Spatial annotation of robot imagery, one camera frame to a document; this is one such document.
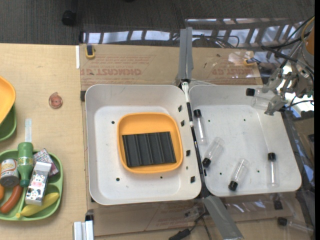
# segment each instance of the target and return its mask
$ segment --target metal bracket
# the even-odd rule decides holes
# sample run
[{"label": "metal bracket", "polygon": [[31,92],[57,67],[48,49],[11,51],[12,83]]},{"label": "metal bracket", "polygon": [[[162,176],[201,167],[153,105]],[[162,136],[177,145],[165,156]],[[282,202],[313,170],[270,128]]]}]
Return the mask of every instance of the metal bracket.
[{"label": "metal bracket", "polygon": [[203,202],[224,240],[244,238],[219,197],[208,196]]},{"label": "metal bracket", "polygon": [[268,91],[275,92],[275,89],[282,83],[283,69],[278,68],[275,70],[269,78],[269,81],[263,85],[262,92],[267,93]]},{"label": "metal bracket", "polygon": [[284,97],[282,97],[280,95],[276,95],[269,102],[268,108],[264,113],[266,115],[273,116],[274,112],[281,109],[287,103],[288,103],[288,101]]},{"label": "metal bracket", "polygon": [[91,211],[85,215],[85,222],[73,223],[73,240],[94,240],[94,217]]},{"label": "metal bracket", "polygon": [[176,77],[177,86],[181,80],[191,80],[194,61],[192,58],[192,27],[180,30],[179,68]]}]

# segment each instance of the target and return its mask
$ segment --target wooden table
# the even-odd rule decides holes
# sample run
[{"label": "wooden table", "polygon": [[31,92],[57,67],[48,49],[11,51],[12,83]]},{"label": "wooden table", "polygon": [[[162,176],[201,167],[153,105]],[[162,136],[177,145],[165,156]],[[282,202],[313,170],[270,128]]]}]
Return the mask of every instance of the wooden table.
[{"label": "wooden table", "polygon": [[[59,209],[50,217],[37,221],[0,223],[1,239],[67,240],[73,238],[73,223],[84,221],[87,212],[86,166],[83,110],[80,99],[81,77],[76,68],[76,47],[62,45],[0,44],[0,75],[16,90],[17,129],[13,136],[0,142],[0,152],[16,149],[25,140],[24,122],[32,119],[34,149],[46,148],[60,158],[63,165],[63,191]],[[63,99],[59,109],[49,106],[52,93]],[[302,211],[294,203],[298,216]],[[275,219],[237,223],[246,240],[308,239],[304,233],[283,230]],[[222,239],[218,229],[208,227],[212,239]],[[177,229],[100,236],[97,239],[163,240]],[[186,239],[207,239],[203,226],[197,226]]]}]

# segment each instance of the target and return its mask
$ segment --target green bottle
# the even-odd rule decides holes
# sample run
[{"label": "green bottle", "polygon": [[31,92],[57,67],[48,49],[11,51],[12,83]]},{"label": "green bottle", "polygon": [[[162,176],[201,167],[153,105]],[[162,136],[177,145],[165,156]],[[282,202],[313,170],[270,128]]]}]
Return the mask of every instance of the green bottle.
[{"label": "green bottle", "polygon": [[31,172],[34,169],[34,146],[31,142],[21,142],[18,145],[17,170],[21,175],[20,186],[29,186]]}]

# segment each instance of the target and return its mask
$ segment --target yellow bowl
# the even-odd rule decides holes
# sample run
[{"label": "yellow bowl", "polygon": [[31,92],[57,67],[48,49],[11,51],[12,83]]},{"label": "yellow bowl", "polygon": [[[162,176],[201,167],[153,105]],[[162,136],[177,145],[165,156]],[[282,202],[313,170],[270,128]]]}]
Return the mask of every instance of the yellow bowl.
[{"label": "yellow bowl", "polygon": [[0,76],[0,125],[7,117],[16,100],[15,88]]},{"label": "yellow bowl", "polygon": [[[128,167],[122,136],[161,132],[170,132],[175,162]],[[141,112],[123,116],[117,124],[117,145],[122,165],[132,173],[152,174],[172,171],[178,168],[183,160],[183,147],[178,125],[170,115],[165,113]]]}]

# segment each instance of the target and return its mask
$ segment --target clear plastic tube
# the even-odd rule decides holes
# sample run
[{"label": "clear plastic tube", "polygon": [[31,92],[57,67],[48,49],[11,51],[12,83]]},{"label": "clear plastic tube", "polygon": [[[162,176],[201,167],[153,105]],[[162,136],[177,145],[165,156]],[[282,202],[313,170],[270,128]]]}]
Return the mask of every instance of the clear plastic tube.
[{"label": "clear plastic tube", "polygon": [[262,88],[247,88],[245,91],[245,94],[247,96],[253,96],[253,97],[260,97],[267,100],[272,100],[274,96],[276,96],[271,90],[268,90],[267,92],[263,92]]},{"label": "clear plastic tube", "polygon": [[278,225],[283,227],[290,227],[295,230],[299,230],[305,233],[308,233],[308,235],[311,237],[314,233],[314,227],[310,224],[307,224],[305,222],[293,219],[293,218],[284,218],[279,217],[277,219]]},{"label": "clear plastic tube", "polygon": [[275,153],[268,153],[267,166],[267,186],[269,188],[276,188],[279,186],[279,169]]},{"label": "clear plastic tube", "polygon": [[198,144],[207,144],[207,131],[205,127],[204,118],[202,117],[201,110],[196,109],[193,111],[194,125],[196,129],[196,140]]},{"label": "clear plastic tube", "polygon": [[251,106],[258,110],[267,110],[270,100],[261,97],[253,97],[251,100]]},{"label": "clear plastic tube", "polygon": [[228,186],[231,191],[235,191],[238,185],[243,182],[244,178],[248,174],[249,165],[250,163],[246,159],[239,159],[236,167],[233,170],[233,173],[231,175],[231,181]]},{"label": "clear plastic tube", "polygon": [[202,161],[203,167],[207,168],[211,162],[215,162],[224,150],[225,142],[222,138],[216,137],[209,144],[204,153],[204,159]]}]

